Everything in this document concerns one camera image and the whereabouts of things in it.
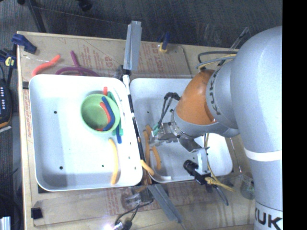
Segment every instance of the black wire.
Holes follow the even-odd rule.
[[[9,88],[10,87],[10,83],[11,83],[11,79],[12,79],[12,74],[13,74],[13,68],[9,69],[9,73],[8,73],[8,78],[6,80],[6,86]]]
[[[216,189],[218,195],[220,196],[220,198],[222,199],[223,203],[228,206],[229,202],[228,199],[226,197],[226,195],[224,194],[224,192],[217,186],[217,185],[213,185],[213,187]]]
[[[159,120],[159,122],[158,122],[158,128],[160,127],[160,125],[161,125],[161,123],[162,123],[162,120],[163,120],[164,116],[166,115],[169,106],[171,105],[171,100],[172,100],[172,98],[169,99],[168,104],[167,104],[167,106],[166,106],[166,109],[164,110],[164,107],[163,107],[163,109],[162,109],[161,118],[160,118],[160,120]]]
[[[166,104],[167,98],[164,98],[164,102],[163,102],[163,107],[162,107],[162,111],[161,111],[161,116],[160,119],[158,121],[158,128],[160,128],[160,125],[162,123],[162,119],[163,119],[163,114],[164,114],[164,108],[165,108],[165,104]]]
[[[116,218],[115,226],[118,224],[119,219],[121,219],[124,215],[126,215],[126,214],[128,214],[128,213],[130,213],[130,212],[133,212],[133,211],[135,210],[135,212],[133,213],[132,218],[131,218],[131,221],[132,221],[132,219],[135,217],[135,215],[136,215],[137,211],[139,210],[139,208],[145,207],[145,206],[151,204],[153,201],[154,201],[154,200],[151,200],[151,201],[149,201],[148,203],[145,203],[145,204],[143,204],[143,205],[137,205],[135,208],[133,208],[133,209],[131,209],[131,210],[128,210],[127,212],[125,212],[125,213],[119,215],[119,216]]]
[[[18,171],[18,168],[16,170],[14,170],[11,174],[7,175],[4,180],[2,182],[0,182],[0,185],[4,185],[7,181],[7,179],[9,179],[12,175],[14,175],[16,172]]]
[[[198,61],[200,63],[202,63],[201,56],[204,56],[204,55],[211,55],[211,54],[236,54],[236,53],[237,53],[237,51],[208,51],[208,52],[203,52],[203,53],[198,54],[197,58],[198,58]]]
[[[4,71],[3,71],[3,67],[2,65],[0,64],[0,70],[1,70],[1,75],[2,75],[2,78],[4,79]]]
[[[18,223],[17,229],[19,230],[20,227],[21,227],[21,220],[22,220],[22,213],[21,213],[21,210],[19,208],[19,205],[13,199],[11,199],[9,196],[7,196],[5,194],[0,194],[0,199],[1,199],[2,202],[4,202],[3,200],[7,199],[7,201],[9,201],[11,205],[13,205],[14,209],[17,210],[18,220],[15,221],[13,224],[11,224],[11,227],[15,226]]]

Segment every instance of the green bowl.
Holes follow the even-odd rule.
[[[107,131],[98,131],[97,128],[104,128],[107,125],[107,116],[104,109],[100,106],[102,97],[105,97],[114,113],[114,125]],[[112,132],[119,124],[120,114],[117,104],[103,94],[91,94],[87,96],[81,104],[81,117],[87,127],[97,133]]]

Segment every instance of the wooden table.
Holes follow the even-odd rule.
[[[23,34],[32,44],[37,46],[35,54],[24,51],[23,46],[17,50],[19,114],[21,133],[22,174],[24,193],[24,229],[111,229],[107,226],[114,224],[118,214],[126,210],[120,205],[120,197],[126,192],[125,188],[100,189],[86,191],[66,191],[39,193],[35,180],[34,147],[32,137],[32,123],[27,84],[31,79],[31,72],[37,65],[50,61],[56,54],[61,54],[59,64],[73,65],[70,51],[79,56],[82,66],[109,74],[117,66],[123,64],[125,40],[79,37],[57,34],[41,34],[18,32]],[[154,77],[192,77],[198,71],[194,66],[198,64],[197,55],[212,50],[225,50],[204,46],[169,45],[168,52],[158,52],[157,43],[142,42],[140,48],[139,70],[142,74],[149,73]],[[219,55],[209,55],[203,60],[217,58]],[[48,69],[44,73],[53,74],[55,69]],[[239,170],[249,172],[249,163],[243,151],[240,136],[232,139],[236,154],[231,147],[230,140],[226,140],[234,162],[234,172]],[[155,202],[139,211],[133,220],[131,229],[252,229],[254,201],[243,198],[239,192],[240,184],[234,177],[235,193],[226,193],[229,206],[220,202],[216,194],[209,194],[205,187],[196,182],[171,183],[166,187],[169,196],[183,217],[183,225],[170,221],[163,210]],[[40,208],[42,218],[33,219],[33,209]]]

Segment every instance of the black cable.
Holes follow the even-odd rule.
[[[0,70],[1,70],[1,76],[2,76],[2,78],[4,79],[4,71],[3,71],[3,67],[2,67],[1,64],[0,64]]]
[[[208,52],[203,52],[203,53],[200,53],[198,54],[197,58],[198,58],[198,61],[200,63],[202,63],[201,61],[201,56],[204,56],[204,55],[211,55],[211,54],[236,54],[237,51],[208,51]]]
[[[18,168],[16,170],[14,170],[11,174],[7,175],[4,180],[2,180],[2,182],[0,182],[0,185],[5,184],[7,182],[7,180],[14,175],[16,172],[18,171]]]
[[[18,220],[15,221],[13,224],[11,223],[11,227],[15,226],[16,224],[18,224],[17,229],[19,230],[21,227],[21,220],[22,220],[22,213],[21,210],[19,208],[19,205],[13,200],[11,199],[9,196],[5,195],[5,194],[0,194],[0,200],[2,202],[4,202],[5,204],[8,201],[10,203],[10,205],[13,205],[13,208],[17,210],[17,214],[18,214]]]
[[[220,196],[220,198],[222,199],[223,203],[228,206],[229,202],[228,199],[226,197],[226,195],[224,194],[224,192],[217,186],[217,185],[213,185],[213,187],[216,189],[218,195]]]
[[[169,97],[171,99],[168,101],[168,104],[167,104],[167,106],[165,108],[166,101],[167,101],[167,99]],[[168,109],[169,109],[169,107],[171,105],[172,99],[175,99],[175,100],[179,101],[180,100],[180,96],[177,93],[171,93],[171,92],[167,93],[164,96],[164,102],[163,102],[161,117],[160,117],[160,120],[158,121],[158,126],[157,126],[158,128],[160,128],[160,126],[161,126],[162,120],[163,120],[164,116],[166,115],[166,113],[167,113],[167,111],[168,111]]]
[[[12,74],[13,74],[13,68],[10,67],[9,69],[9,74],[8,74],[8,79],[6,80],[6,86],[9,88],[11,79],[12,79]]]
[[[115,226],[118,224],[119,219],[121,219],[124,215],[126,215],[126,214],[128,214],[128,213],[130,213],[130,212],[135,211],[135,212],[133,213],[133,215],[132,215],[131,220],[130,220],[130,221],[132,221],[132,219],[135,217],[135,215],[136,215],[137,211],[139,210],[139,208],[145,207],[145,206],[151,204],[153,201],[154,201],[154,199],[151,200],[151,201],[149,201],[148,203],[143,204],[143,205],[137,205],[135,208],[133,208],[133,209],[131,209],[131,210],[128,210],[127,212],[125,212],[125,213],[119,215],[119,216],[116,218]]]

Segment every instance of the metal bracket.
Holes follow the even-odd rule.
[[[124,66],[125,70],[137,70],[141,45],[141,22],[131,21],[128,25],[127,40],[125,48]]]
[[[166,214],[167,218],[172,221],[176,220],[178,223],[182,222],[182,216],[176,209],[175,205],[169,199],[168,195],[164,191],[160,184],[147,186],[149,191],[153,194],[154,198],[158,201],[160,207]]]
[[[209,170],[207,164],[206,148],[201,148],[197,151],[198,169],[196,169],[195,171],[200,175],[207,174]]]

